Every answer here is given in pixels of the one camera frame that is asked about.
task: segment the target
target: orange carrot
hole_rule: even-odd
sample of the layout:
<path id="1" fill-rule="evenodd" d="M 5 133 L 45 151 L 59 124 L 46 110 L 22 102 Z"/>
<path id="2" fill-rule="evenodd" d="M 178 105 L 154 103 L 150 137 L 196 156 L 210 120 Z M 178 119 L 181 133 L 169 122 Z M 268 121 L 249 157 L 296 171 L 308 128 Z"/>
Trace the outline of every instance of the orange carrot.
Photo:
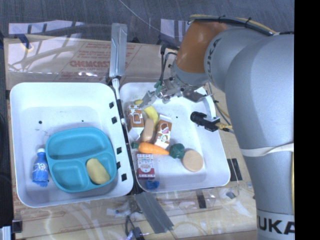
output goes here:
<path id="1" fill-rule="evenodd" d="M 169 155 L 169 151 L 148 142 L 141 142 L 139 144 L 138 150 L 143 154 Z"/>

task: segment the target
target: toy milk carton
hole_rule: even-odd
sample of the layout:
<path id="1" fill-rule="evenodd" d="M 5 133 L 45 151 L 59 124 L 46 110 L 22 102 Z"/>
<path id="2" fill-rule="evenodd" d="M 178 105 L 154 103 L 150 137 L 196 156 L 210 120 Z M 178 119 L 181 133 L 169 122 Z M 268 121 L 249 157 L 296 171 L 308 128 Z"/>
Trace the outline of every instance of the toy milk carton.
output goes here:
<path id="1" fill-rule="evenodd" d="M 156 177 L 152 154 L 136 154 L 135 166 L 138 179 L 154 179 Z"/>
<path id="2" fill-rule="evenodd" d="M 134 141 L 137 141 L 140 138 L 140 134 L 144 130 L 144 119 L 142 116 L 142 110 L 139 109 L 138 105 L 129 105 L 126 113 L 129 137 Z"/>
<path id="3" fill-rule="evenodd" d="M 170 142 L 172 122 L 171 118 L 165 115 L 159 115 L 154 144 L 166 149 Z"/>

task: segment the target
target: blue plate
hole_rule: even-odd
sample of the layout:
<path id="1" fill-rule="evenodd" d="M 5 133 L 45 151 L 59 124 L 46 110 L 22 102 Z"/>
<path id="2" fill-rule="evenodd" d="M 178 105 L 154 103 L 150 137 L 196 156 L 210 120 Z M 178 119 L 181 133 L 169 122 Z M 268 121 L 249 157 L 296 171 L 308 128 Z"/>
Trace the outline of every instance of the blue plate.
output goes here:
<path id="1" fill-rule="evenodd" d="M 45 145 L 46 158 L 53 181 L 65 192 L 76 193 L 103 187 L 117 174 L 117 161 L 106 134 L 95 127 L 79 127 L 59 131 Z M 96 158 L 104 166 L 110 180 L 95 184 L 90 180 L 86 163 Z"/>

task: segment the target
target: round beige toy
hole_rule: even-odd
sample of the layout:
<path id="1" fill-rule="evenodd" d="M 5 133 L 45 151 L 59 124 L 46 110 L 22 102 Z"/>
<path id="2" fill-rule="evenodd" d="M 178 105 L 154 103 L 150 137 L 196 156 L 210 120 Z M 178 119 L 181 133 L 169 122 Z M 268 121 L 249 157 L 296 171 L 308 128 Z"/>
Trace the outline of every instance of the round beige toy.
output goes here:
<path id="1" fill-rule="evenodd" d="M 188 150 L 185 152 L 181 161 L 187 170 L 194 173 L 200 171 L 204 166 L 204 159 L 202 158 L 201 154 L 195 150 Z"/>
<path id="2" fill-rule="evenodd" d="M 91 158 L 86 162 L 86 170 L 90 179 L 95 184 L 103 184 L 110 180 L 110 175 L 105 167 L 96 158 Z"/>

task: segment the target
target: water bottle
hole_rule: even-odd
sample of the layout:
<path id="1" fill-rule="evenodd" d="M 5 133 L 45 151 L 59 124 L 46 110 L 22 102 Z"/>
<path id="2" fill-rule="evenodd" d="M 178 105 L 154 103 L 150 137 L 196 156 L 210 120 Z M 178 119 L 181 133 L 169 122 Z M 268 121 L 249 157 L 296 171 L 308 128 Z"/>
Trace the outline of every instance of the water bottle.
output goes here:
<path id="1" fill-rule="evenodd" d="M 37 151 L 37 159 L 33 164 L 32 181 L 41 187 L 48 186 L 49 167 L 46 159 L 46 151 L 39 148 Z"/>

